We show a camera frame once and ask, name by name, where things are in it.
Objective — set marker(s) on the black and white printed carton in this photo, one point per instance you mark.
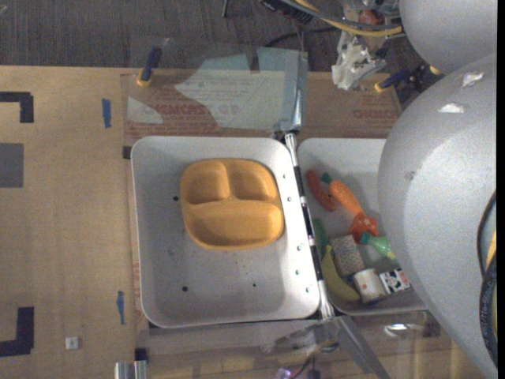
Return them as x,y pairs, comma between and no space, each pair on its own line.
394,282

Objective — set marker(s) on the orange carrot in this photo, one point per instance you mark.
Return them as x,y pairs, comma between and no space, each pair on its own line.
345,196

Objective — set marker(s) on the white plastic tray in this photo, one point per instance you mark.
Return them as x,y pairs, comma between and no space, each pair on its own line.
347,156
221,282

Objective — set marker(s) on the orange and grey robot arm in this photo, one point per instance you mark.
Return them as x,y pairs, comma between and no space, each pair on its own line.
438,211

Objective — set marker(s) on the red sausage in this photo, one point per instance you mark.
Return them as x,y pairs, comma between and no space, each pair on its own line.
320,194

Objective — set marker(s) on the orange divided plate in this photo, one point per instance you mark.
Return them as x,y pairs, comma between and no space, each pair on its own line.
233,219

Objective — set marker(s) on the green toy vegetable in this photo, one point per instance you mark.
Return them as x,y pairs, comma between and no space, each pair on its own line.
320,235

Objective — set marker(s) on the green bottle yellow cap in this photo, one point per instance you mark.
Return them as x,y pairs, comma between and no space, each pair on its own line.
376,244

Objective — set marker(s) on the white can orange dots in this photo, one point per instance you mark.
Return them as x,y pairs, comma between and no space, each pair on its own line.
369,286

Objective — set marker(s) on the small white square block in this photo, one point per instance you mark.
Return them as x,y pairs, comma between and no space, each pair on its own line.
72,342

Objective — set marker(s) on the yellow banana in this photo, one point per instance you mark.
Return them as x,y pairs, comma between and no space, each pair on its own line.
337,282

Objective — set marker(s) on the orange packet with star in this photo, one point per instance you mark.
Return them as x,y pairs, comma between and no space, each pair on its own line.
365,227

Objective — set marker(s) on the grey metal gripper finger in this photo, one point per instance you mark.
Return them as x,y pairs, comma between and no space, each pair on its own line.
345,67
371,63

